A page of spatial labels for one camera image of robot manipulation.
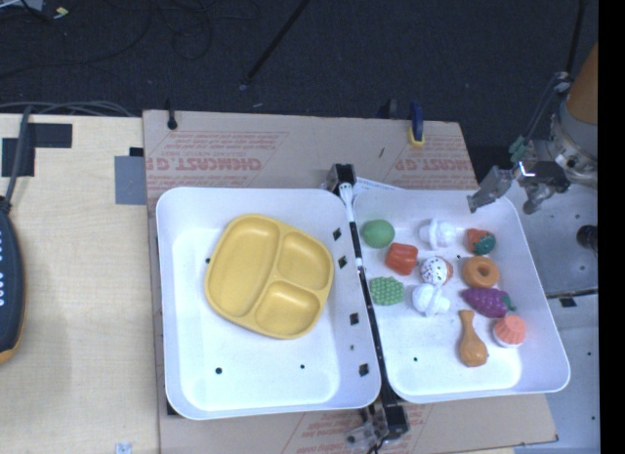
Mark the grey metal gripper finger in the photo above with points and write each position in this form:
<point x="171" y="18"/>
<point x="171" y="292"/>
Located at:
<point x="489" y="188"/>
<point x="537" y="200"/>

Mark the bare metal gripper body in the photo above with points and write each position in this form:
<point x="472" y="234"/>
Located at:
<point x="578" y="171"/>

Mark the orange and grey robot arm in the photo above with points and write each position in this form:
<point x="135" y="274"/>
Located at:
<point x="585" y="95"/>

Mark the red toy strawberry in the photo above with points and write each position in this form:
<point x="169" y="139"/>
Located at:
<point x="480" y="241"/>

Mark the white toy mushroom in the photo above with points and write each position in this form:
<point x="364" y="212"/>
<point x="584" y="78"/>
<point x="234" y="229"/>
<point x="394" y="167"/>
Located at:
<point x="429" y="300"/>
<point x="437" y="234"/>

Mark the orange toy doughnut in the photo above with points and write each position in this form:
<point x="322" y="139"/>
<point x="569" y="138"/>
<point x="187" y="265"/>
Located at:
<point x="470" y="272"/>

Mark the orange toy bell pepper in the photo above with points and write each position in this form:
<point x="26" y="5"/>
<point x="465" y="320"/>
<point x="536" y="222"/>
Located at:
<point x="401" y="259"/>

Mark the purple toy grapes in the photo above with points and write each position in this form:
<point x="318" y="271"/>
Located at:
<point x="484" y="302"/>

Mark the white paper label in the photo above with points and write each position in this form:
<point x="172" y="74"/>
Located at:
<point x="373" y="183"/>

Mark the green toy apple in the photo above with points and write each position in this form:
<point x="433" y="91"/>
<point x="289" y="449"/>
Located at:
<point x="377" y="234"/>

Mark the green toy grapes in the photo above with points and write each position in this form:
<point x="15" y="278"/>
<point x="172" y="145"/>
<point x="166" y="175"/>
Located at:
<point x="386" y="291"/>

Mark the thin black and white rod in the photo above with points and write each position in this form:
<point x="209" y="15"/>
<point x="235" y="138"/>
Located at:
<point x="364" y="286"/>

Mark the brown toy chicken drumstick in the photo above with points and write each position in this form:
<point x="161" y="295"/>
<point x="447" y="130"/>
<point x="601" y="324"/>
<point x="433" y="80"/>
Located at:
<point x="471" y="347"/>

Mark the brown cardboard board red print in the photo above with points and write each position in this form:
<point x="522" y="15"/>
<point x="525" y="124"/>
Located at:
<point x="303" y="154"/>

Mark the white plastic tray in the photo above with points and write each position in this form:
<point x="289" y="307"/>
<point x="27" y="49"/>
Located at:
<point x="439" y="374"/>
<point x="263" y="374"/>

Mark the yellow divided plate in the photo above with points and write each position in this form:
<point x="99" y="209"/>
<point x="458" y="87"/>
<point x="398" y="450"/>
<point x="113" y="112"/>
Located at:
<point x="249" y="266"/>

